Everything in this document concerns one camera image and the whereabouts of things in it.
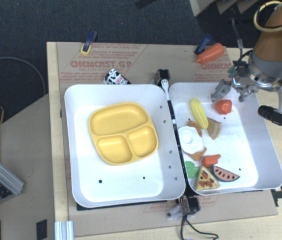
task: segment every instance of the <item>wooden table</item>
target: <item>wooden table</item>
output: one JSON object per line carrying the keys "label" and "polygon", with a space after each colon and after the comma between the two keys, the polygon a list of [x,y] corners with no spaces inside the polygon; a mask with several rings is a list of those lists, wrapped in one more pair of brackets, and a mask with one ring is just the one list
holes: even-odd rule
{"label": "wooden table", "polygon": [[[237,48],[227,48],[231,60],[237,60],[239,50]],[[58,80],[58,60],[57,44],[47,43],[48,61],[48,84],[50,102],[50,123],[51,123],[51,144],[52,144],[52,164],[53,164],[53,190],[54,190],[54,211],[55,221],[65,222],[69,220],[67,206],[67,190],[65,184],[65,164],[63,150],[62,122],[60,118],[60,91]],[[266,92],[260,90],[257,94],[261,105],[278,107],[278,95],[276,92]],[[267,121],[275,149],[278,153],[282,165],[282,126]],[[220,239],[282,239],[282,199],[279,199],[278,215],[256,217],[247,219],[237,219],[229,221],[211,222],[197,224],[195,227],[203,232],[217,233]],[[80,240],[105,240],[105,239],[180,239],[180,226],[169,226],[156,229],[145,229],[136,231],[119,232],[112,234],[91,235],[76,237]],[[205,239],[203,235],[197,234],[189,226],[184,229],[185,238]]]}

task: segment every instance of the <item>black cord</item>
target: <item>black cord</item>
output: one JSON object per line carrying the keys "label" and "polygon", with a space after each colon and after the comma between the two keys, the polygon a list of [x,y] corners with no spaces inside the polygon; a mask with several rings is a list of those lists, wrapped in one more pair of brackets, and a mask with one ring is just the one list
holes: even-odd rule
{"label": "black cord", "polygon": [[241,55],[240,58],[239,58],[239,60],[238,60],[238,62],[241,62],[242,59],[243,59],[245,56],[247,56],[247,55],[249,55],[250,53],[252,53],[252,51],[253,51],[253,49],[248,50],[246,53],[244,53],[243,55]]}
{"label": "black cord", "polygon": [[236,16],[236,13],[234,12],[234,9],[231,9],[231,16],[232,16],[232,27],[233,27],[233,30],[234,30],[234,33],[236,35],[236,39],[237,39],[237,43],[238,43],[238,46],[239,46],[239,49],[240,49],[240,56],[243,55],[243,47],[240,47],[242,46],[243,44],[239,44],[240,42],[243,43],[242,41],[242,38],[240,36],[240,33],[238,32],[237,30],[237,27],[236,27],[236,24],[235,24],[235,16]]}
{"label": "black cord", "polygon": [[29,65],[37,73],[37,75],[39,76],[39,78],[42,82],[43,96],[46,94],[44,79],[43,79],[42,75],[40,74],[39,70],[37,70],[37,68],[35,66],[33,66],[31,63],[29,63],[29,62],[27,62],[23,59],[20,59],[20,58],[15,58],[15,57],[0,57],[0,60],[14,60],[14,61],[22,62],[22,63]]}
{"label": "black cord", "polygon": [[182,217],[182,222],[181,222],[181,240],[184,240],[184,237],[183,237],[183,229],[184,229],[184,224],[185,222],[187,222],[188,225],[190,225],[190,227],[192,229],[194,229],[197,233],[200,233],[200,234],[203,234],[203,235],[210,235],[210,236],[214,236],[213,240],[216,240],[219,238],[219,236],[215,233],[207,233],[207,232],[201,232],[199,230],[197,230],[196,228],[193,227],[193,225],[187,220],[187,215],[183,216]]}

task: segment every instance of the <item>white tray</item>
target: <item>white tray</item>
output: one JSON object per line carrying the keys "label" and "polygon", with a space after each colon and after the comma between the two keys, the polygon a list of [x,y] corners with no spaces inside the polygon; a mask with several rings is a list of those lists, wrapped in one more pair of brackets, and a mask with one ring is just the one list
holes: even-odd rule
{"label": "white tray", "polygon": [[[78,84],[65,93],[72,193],[87,208],[174,200],[185,191],[185,179],[163,90],[152,84]],[[110,165],[94,147],[89,116],[122,102],[144,107],[157,132],[159,147],[151,156],[125,165]]]}
{"label": "white tray", "polygon": [[[195,121],[190,100],[198,98],[207,117],[222,123],[218,138],[212,140],[203,130],[203,143],[207,148],[204,156],[220,154],[217,166],[240,177],[233,182],[221,182],[220,187],[196,191],[197,177],[189,178],[190,187],[200,195],[275,189],[282,185],[282,168],[275,151],[265,120],[258,115],[259,102],[252,94],[239,102],[239,94],[232,89],[224,99],[233,103],[232,112],[219,114],[212,103],[211,93],[216,83],[175,83],[169,89],[177,127]],[[183,152],[185,161],[201,165]]]}

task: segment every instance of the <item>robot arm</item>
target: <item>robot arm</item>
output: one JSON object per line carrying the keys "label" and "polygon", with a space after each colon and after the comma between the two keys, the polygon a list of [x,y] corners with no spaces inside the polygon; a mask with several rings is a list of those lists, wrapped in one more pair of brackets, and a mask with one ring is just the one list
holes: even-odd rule
{"label": "robot arm", "polygon": [[[259,13],[269,5],[278,5],[264,27],[258,23]],[[245,101],[259,89],[278,92],[279,108],[261,106],[259,115],[282,125],[282,2],[271,1],[262,5],[254,15],[254,25],[262,31],[254,49],[243,54],[229,70],[231,81],[221,80],[211,95],[212,101],[223,98],[231,88],[240,93],[239,101]],[[242,59],[248,56],[248,63]]]}

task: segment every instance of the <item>gray carpet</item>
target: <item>gray carpet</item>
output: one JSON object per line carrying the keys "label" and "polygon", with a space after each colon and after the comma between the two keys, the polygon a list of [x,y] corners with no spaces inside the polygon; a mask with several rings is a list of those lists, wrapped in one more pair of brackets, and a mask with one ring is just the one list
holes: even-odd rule
{"label": "gray carpet", "polygon": [[[257,41],[259,33],[251,19],[267,1],[238,13],[243,23],[237,28],[245,47]],[[89,29],[95,29],[99,43],[198,45],[211,34],[211,43],[237,47],[230,18],[230,10],[220,15],[215,3],[194,17],[189,0],[0,0],[0,57],[34,65],[48,92],[48,41],[84,42]],[[42,94],[41,79],[31,66],[0,59],[0,105],[5,120]]]}

